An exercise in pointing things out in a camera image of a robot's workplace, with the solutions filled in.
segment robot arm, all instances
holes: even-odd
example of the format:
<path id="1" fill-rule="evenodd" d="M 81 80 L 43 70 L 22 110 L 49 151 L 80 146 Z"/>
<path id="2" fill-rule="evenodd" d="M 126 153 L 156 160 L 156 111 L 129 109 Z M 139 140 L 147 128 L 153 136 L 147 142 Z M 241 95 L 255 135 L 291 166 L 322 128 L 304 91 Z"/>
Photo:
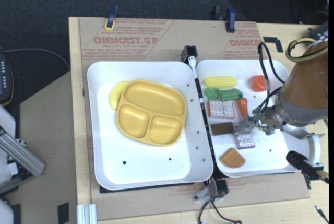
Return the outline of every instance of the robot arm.
<path id="1" fill-rule="evenodd" d="M 310 45 L 303 56 L 292 57 L 292 49 L 300 43 Z M 257 127 L 267 135 L 273 134 L 275 129 L 294 135 L 295 130 L 290 126 L 304 127 L 328 118 L 328 42 L 313 39 L 293 41 L 286 56 L 296 65 L 282 88 L 268 95 L 267 100 L 277 95 L 275 106 L 267 107 L 267 101 L 263 102 L 253 111 L 253 117 L 242 120 L 236 134 L 247 133 Z"/>
<path id="2" fill-rule="evenodd" d="M 292 57 L 292 49 L 300 43 L 310 45 L 303 56 Z M 306 137 L 310 145 L 314 145 L 310 158 L 290 151 L 286 159 L 310 180 L 320 179 L 329 183 L 329 175 L 323 171 L 324 167 L 319 161 L 319 136 L 303 129 L 318 120 L 328 119 L 328 42 L 313 39 L 293 41 L 286 51 L 286 56 L 296 62 L 286 82 L 271 94 L 267 84 L 267 99 L 253 111 L 253 117 L 246 116 L 239 123 L 234 133 L 249 133 L 252 129 L 258 128 L 271 135 L 275 129 L 280 129 L 298 139 Z M 268 107 L 268 100 L 273 95 L 277 95 L 275 105 Z"/>

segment wire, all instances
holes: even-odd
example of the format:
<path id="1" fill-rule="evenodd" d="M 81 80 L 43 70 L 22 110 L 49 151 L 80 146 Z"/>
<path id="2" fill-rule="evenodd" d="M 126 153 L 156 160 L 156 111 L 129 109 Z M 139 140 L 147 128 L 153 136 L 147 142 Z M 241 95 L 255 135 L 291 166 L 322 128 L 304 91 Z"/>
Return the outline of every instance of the wire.
<path id="1" fill-rule="evenodd" d="M 261 43 L 258 45 L 258 53 L 259 53 L 259 55 L 260 55 L 260 58 L 262 58 L 262 60 L 261 60 L 261 62 L 262 62 L 261 67 L 263 67 L 263 69 L 265 70 L 264 65 L 263 65 L 263 54 L 262 54 L 262 50 L 261 50 L 262 46 L 265 48 L 265 50 L 266 50 L 266 52 L 267 52 L 268 59 L 269 59 L 269 63 L 270 63 L 270 67 L 271 67 L 271 70 L 272 70 L 273 74 L 276 76 L 276 78 L 278 79 L 278 81 L 280 81 L 281 83 L 284 84 L 285 81 L 282 80 L 282 79 L 278 76 L 278 74 L 276 73 L 275 68 L 274 68 L 274 66 L 273 66 L 273 62 L 272 62 L 272 58 L 271 58 L 269 49 L 268 49 L 267 45 L 266 45 L 265 43 L 263 43 L 263 42 L 261 42 Z"/>
<path id="2" fill-rule="evenodd" d="M 267 71 L 266 71 L 266 68 L 265 68 L 265 65 L 264 65 L 264 62 L 263 62 L 263 52 L 262 52 L 262 47 L 265 48 L 266 52 L 267 52 L 267 55 L 268 55 L 268 60 L 269 60 L 269 63 L 270 63 L 270 67 L 271 67 L 271 70 L 273 72 L 273 74 L 275 75 L 275 77 L 277 78 L 277 80 L 281 83 L 285 83 L 284 80 L 282 80 L 278 74 L 276 73 L 275 71 L 275 68 L 273 66 L 273 62 L 272 62 L 272 58 L 271 58 L 271 55 L 270 55 L 270 52 L 269 52 L 269 49 L 267 47 L 266 44 L 264 44 L 263 42 L 261 42 L 259 45 L 258 45 L 258 54 L 259 54 L 259 61 L 260 61 L 260 65 L 261 65 L 261 69 L 262 69 L 262 72 L 264 74 L 264 77 L 265 77 L 265 81 L 268 83 L 269 82 L 269 78 L 268 78 L 268 74 L 267 74 Z M 278 92 L 279 89 L 276 89 L 274 90 L 271 94 L 270 94 L 270 89 L 269 87 L 267 86 L 267 98 L 264 100 L 264 102 L 261 104 L 260 108 L 264 105 L 265 103 L 265 106 L 261 109 L 261 112 L 263 113 L 265 111 L 265 109 L 268 107 L 268 103 L 269 103 L 269 98 L 276 93 L 276 91 Z"/>
<path id="3" fill-rule="evenodd" d="M 267 103 L 267 101 L 275 94 L 278 94 L 280 92 L 282 87 L 279 87 L 277 89 L 275 89 L 271 94 L 269 94 L 269 96 L 259 105 L 260 108 L 262 108 L 262 106 Z"/>
<path id="4" fill-rule="evenodd" d="M 298 40 L 294 40 L 292 41 L 287 50 L 285 51 L 285 55 L 286 57 L 295 62 L 295 63 L 301 63 L 301 62 L 307 62 L 307 61 L 310 61 L 310 60 L 313 60 L 314 58 L 318 57 L 318 56 L 321 56 L 323 55 L 324 53 L 326 53 L 328 51 L 328 42 L 324 42 L 324 44 L 326 45 L 325 47 L 321 48 L 320 50 L 317 50 L 313 53 L 310 53 L 310 54 L 304 54 L 302 56 L 299 56 L 299 57 L 292 57 L 291 56 L 291 51 L 298 45 L 298 44 L 302 44 L 302 43 L 308 43 L 309 46 L 312 46 L 316 43 L 321 43 L 322 40 L 314 40 L 312 38 L 301 38 L 301 39 L 298 39 Z"/>
<path id="5" fill-rule="evenodd" d="M 57 53 L 55 53 L 53 51 L 49 51 L 49 50 L 45 50 L 45 49 L 37 49 L 37 48 L 16 49 L 16 50 L 3 50 L 2 47 L 0 47 L 0 49 L 3 52 L 5 52 L 5 53 L 22 52 L 22 51 L 42 51 L 42 52 L 50 53 L 50 54 L 53 54 L 53 55 L 57 56 L 58 58 L 60 58 L 65 63 L 65 65 L 67 66 L 67 69 L 69 71 L 71 70 L 70 65 L 67 63 L 67 61 L 63 57 L 61 57 L 59 54 L 57 54 Z"/>
<path id="6" fill-rule="evenodd" d="M 228 219 L 228 218 L 225 218 L 222 214 L 220 214 L 220 212 L 218 211 L 217 207 L 214 205 L 214 202 L 213 200 L 208 200 L 207 202 L 205 202 L 201 209 L 199 210 L 199 214 L 198 214 L 198 224 L 202 224 L 202 221 L 200 220 L 201 216 L 202 216 L 202 213 L 204 211 L 204 209 L 207 207 L 207 205 L 211 202 L 211 204 L 213 205 L 213 208 L 216 210 L 217 214 L 224 220 L 226 221 L 229 221 L 229 222 L 232 222 L 234 224 L 242 224 L 241 220 L 232 220 L 232 219 Z"/>

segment yellow plastic tray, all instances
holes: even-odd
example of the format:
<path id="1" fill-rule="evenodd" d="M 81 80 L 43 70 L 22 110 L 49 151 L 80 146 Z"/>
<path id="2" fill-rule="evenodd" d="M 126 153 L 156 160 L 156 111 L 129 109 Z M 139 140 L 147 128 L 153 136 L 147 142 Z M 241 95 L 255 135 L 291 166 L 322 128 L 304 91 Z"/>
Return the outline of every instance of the yellow plastic tray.
<path id="1" fill-rule="evenodd" d="M 121 94 L 116 122 L 129 138 L 169 146 L 180 138 L 186 114 L 186 100 L 177 90 L 151 81 L 134 80 Z"/>

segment plastic toy food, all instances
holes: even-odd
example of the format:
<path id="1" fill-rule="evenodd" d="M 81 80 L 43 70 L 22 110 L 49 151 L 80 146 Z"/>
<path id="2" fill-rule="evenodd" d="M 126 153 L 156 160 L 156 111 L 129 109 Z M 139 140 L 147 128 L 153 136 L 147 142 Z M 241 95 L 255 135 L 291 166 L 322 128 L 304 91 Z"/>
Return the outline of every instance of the plastic toy food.
<path id="1" fill-rule="evenodd" d="M 237 88 L 223 89 L 220 91 L 221 101 L 236 101 L 242 98 L 242 92 Z"/>
<path id="2" fill-rule="evenodd" d="M 239 150 L 255 147 L 252 134 L 241 134 L 235 137 L 235 142 Z"/>
<path id="3" fill-rule="evenodd" d="M 265 76 L 264 75 L 258 75 L 254 77 L 252 88 L 255 92 L 261 92 L 265 91 L 266 88 L 266 82 L 265 82 Z"/>
<path id="4" fill-rule="evenodd" d="M 229 168 L 239 168 L 246 162 L 241 154 L 234 148 L 230 148 L 219 158 L 219 160 Z"/>
<path id="5" fill-rule="evenodd" d="M 118 102 L 120 101 L 121 94 L 124 87 L 129 83 L 129 81 L 120 81 L 111 90 L 109 95 L 109 103 L 112 109 L 116 110 Z"/>
<path id="6" fill-rule="evenodd" d="M 208 116 L 212 118 L 234 118 L 232 101 L 208 101 Z"/>
<path id="7" fill-rule="evenodd" d="M 146 80 L 130 81 L 123 89 L 116 122 L 127 137 L 156 146 L 170 146 L 180 138 L 187 103 L 177 90 Z"/>
<path id="8" fill-rule="evenodd" d="M 208 88 L 233 88 L 236 86 L 236 78 L 232 76 L 210 76 L 204 79 L 204 85 Z"/>
<path id="9" fill-rule="evenodd" d="M 246 115 L 248 115 L 248 107 L 247 107 L 247 99 L 246 98 L 240 98 L 236 101 L 236 104 L 238 105 L 239 111 L 241 116 L 244 118 Z"/>
<path id="10" fill-rule="evenodd" d="M 205 96 L 208 97 L 209 101 L 219 101 L 220 98 L 220 89 L 219 88 L 205 88 Z"/>

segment black cable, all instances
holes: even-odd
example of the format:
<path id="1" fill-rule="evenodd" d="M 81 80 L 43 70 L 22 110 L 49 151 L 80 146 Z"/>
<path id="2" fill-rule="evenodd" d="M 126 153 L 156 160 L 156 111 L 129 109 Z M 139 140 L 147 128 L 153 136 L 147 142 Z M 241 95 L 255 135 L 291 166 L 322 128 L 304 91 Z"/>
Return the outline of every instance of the black cable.
<path id="1" fill-rule="evenodd" d="M 61 57 L 59 54 L 53 52 L 53 51 L 49 51 L 49 50 L 45 50 L 45 49 L 37 49 L 37 48 L 27 48 L 27 49 L 16 49 L 16 50 L 4 50 L 2 47 L 0 47 L 0 50 L 2 50 L 4 53 L 13 53 L 13 52 L 21 52 L 21 51 L 42 51 L 42 52 L 46 52 L 46 53 L 50 53 L 53 54 L 55 56 L 57 56 L 58 58 L 60 58 L 65 65 L 67 66 L 67 69 L 70 71 L 70 65 L 67 63 L 67 61 Z"/>
<path id="2" fill-rule="evenodd" d="M 315 13 L 312 13 L 312 14 L 309 14 L 309 15 L 314 16 L 314 15 L 317 15 L 317 14 L 322 14 L 322 15 L 324 15 L 324 16 L 326 17 L 326 19 L 328 19 L 328 17 L 329 17 L 329 13 L 326 12 L 326 11 L 324 11 L 324 10 L 318 10 L 318 11 L 316 11 Z"/>
<path id="3" fill-rule="evenodd" d="M 278 87 L 277 89 L 275 89 L 271 94 L 269 94 L 269 96 L 259 105 L 260 108 L 262 108 L 262 106 L 267 103 L 267 100 L 269 100 L 273 95 L 277 94 L 280 92 L 282 87 Z"/>
<path id="4" fill-rule="evenodd" d="M 271 70 L 272 70 L 273 74 L 275 75 L 275 77 L 277 78 L 278 81 L 280 81 L 281 83 L 284 84 L 285 81 L 282 80 L 282 79 L 278 76 L 278 74 L 276 73 L 276 70 L 275 70 L 275 68 L 274 68 L 274 66 L 273 66 L 273 62 L 272 62 L 272 58 L 271 58 L 269 49 L 268 49 L 267 45 L 266 45 L 265 43 L 263 43 L 263 42 L 261 42 L 261 43 L 258 45 L 258 53 L 260 54 L 260 57 L 262 58 L 262 61 L 261 61 L 261 62 L 263 62 L 263 56 L 262 56 L 263 54 L 262 54 L 262 50 L 261 50 L 261 47 L 262 47 L 262 46 L 265 48 L 265 50 L 266 50 L 266 52 L 267 52 L 268 60 L 269 60 L 270 67 L 271 67 Z"/>
<path id="5" fill-rule="evenodd" d="M 233 222 L 234 224 L 242 224 L 241 220 L 232 220 L 232 219 L 228 219 L 228 218 L 224 218 L 218 211 L 217 207 L 214 205 L 213 200 L 210 200 L 210 202 L 212 203 L 214 209 L 216 210 L 217 214 L 224 220 L 229 221 L 229 222 Z"/>
<path id="6" fill-rule="evenodd" d="M 289 0 L 290 14 L 291 14 L 291 18 L 292 18 L 294 23 L 300 23 L 301 22 L 301 16 L 315 17 L 318 13 L 322 13 L 326 17 L 326 19 L 328 19 L 328 13 L 326 13 L 325 11 L 321 12 L 318 9 L 319 7 L 321 8 L 323 6 L 323 3 L 327 3 L 325 0 L 320 0 L 320 1 L 319 0 L 302 0 L 302 1 L 304 1 L 303 4 L 300 4 L 301 2 L 298 2 L 299 8 L 296 8 L 296 10 L 298 10 L 298 12 L 297 12 L 297 15 L 295 16 L 292 0 Z M 315 12 L 311 13 L 311 14 L 310 13 L 305 13 L 306 9 L 308 9 L 309 7 L 313 11 L 315 10 Z"/>
<path id="7" fill-rule="evenodd" d="M 201 217 L 201 215 L 202 215 L 204 209 L 207 207 L 207 205 L 208 205 L 209 202 L 210 202 L 210 201 L 205 202 L 205 203 L 202 205 L 202 207 L 200 208 L 199 213 L 198 213 L 198 219 L 197 219 L 197 220 L 198 220 L 198 224 L 202 224 L 202 221 L 200 220 L 200 217 Z"/>
<path id="8" fill-rule="evenodd" d="M 266 44 L 264 44 L 263 42 L 261 42 L 259 45 L 258 45 L 258 54 L 259 54 L 259 61 L 260 61 L 260 66 L 261 66 L 261 69 L 262 69 L 262 72 L 264 74 L 264 77 L 265 77 L 265 81 L 266 81 L 266 84 L 267 82 L 269 81 L 269 78 L 268 78 L 268 74 L 267 74 L 267 71 L 266 71 L 266 68 L 265 68 L 265 65 L 264 65 L 264 62 L 263 62 L 263 52 L 262 52 L 262 47 L 265 48 L 266 52 L 267 52 L 267 55 L 268 55 L 268 60 L 269 60 L 269 63 L 270 63 L 270 67 L 271 67 L 271 70 L 273 72 L 273 74 L 275 75 L 275 77 L 277 78 L 278 81 L 280 81 L 281 83 L 285 83 L 284 80 L 282 80 L 278 74 L 276 73 L 275 71 L 275 68 L 273 66 L 273 62 L 272 62 L 272 58 L 271 58 L 271 55 L 270 55 L 270 52 L 269 52 L 269 49 L 267 47 Z M 272 96 L 270 95 L 270 90 L 269 88 L 267 88 L 267 98 L 264 100 L 265 102 L 265 106 L 261 109 L 261 112 L 263 113 L 265 111 L 265 109 L 267 108 L 268 106 L 268 103 L 269 103 L 269 98 Z"/>
<path id="9" fill-rule="evenodd" d="M 216 210 L 217 214 L 218 214 L 222 219 L 224 219 L 224 220 L 226 220 L 226 221 L 229 221 L 229 222 L 232 222 L 232 223 L 234 223 L 234 224 L 242 224 L 241 220 L 232 220 L 232 219 L 228 219 L 228 218 L 223 217 L 223 215 L 219 213 L 219 211 L 218 211 L 217 207 L 215 206 L 215 204 L 214 204 L 214 202 L 213 202 L 212 199 L 209 200 L 209 201 L 207 201 L 207 202 L 205 202 L 205 203 L 202 205 L 201 209 L 199 210 L 199 214 L 198 214 L 198 224 L 202 224 L 202 221 L 201 221 L 200 218 L 201 218 L 201 216 L 202 216 L 202 213 L 203 213 L 204 209 L 207 207 L 207 205 L 208 205 L 210 202 L 211 202 L 211 204 L 213 205 L 213 208 Z"/>

